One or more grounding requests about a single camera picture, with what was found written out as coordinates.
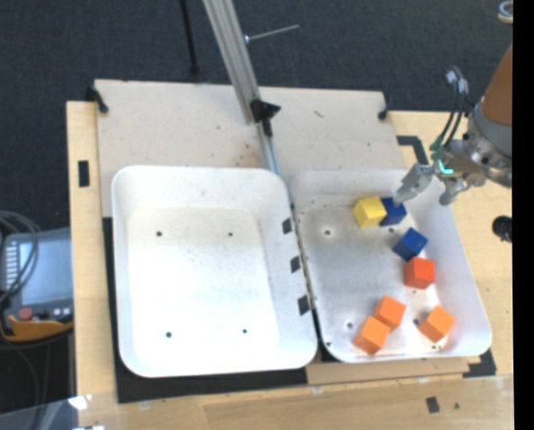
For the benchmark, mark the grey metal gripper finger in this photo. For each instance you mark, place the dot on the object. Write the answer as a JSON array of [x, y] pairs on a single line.
[[451, 191], [414, 182]]

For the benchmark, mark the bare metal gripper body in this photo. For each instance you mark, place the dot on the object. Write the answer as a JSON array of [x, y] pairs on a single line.
[[486, 166]]

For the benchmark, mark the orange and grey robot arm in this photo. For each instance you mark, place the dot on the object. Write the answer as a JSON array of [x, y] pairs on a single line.
[[500, 92]]

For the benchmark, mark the blue cube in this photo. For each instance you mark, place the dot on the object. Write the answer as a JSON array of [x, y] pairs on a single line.
[[396, 215], [410, 243]]

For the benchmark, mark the yellow cube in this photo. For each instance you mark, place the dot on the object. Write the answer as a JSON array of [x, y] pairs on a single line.
[[369, 212]]

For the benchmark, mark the red-orange cube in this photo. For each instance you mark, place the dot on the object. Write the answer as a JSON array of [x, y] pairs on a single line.
[[419, 273]]

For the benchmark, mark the white plastic tray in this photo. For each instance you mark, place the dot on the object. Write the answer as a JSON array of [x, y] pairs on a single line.
[[204, 276], [356, 276]]

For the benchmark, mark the orange cube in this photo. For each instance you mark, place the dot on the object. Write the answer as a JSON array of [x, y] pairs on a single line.
[[437, 324], [371, 335], [389, 312]]

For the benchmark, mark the thin black and white rod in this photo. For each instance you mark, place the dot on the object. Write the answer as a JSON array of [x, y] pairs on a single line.
[[271, 155]]

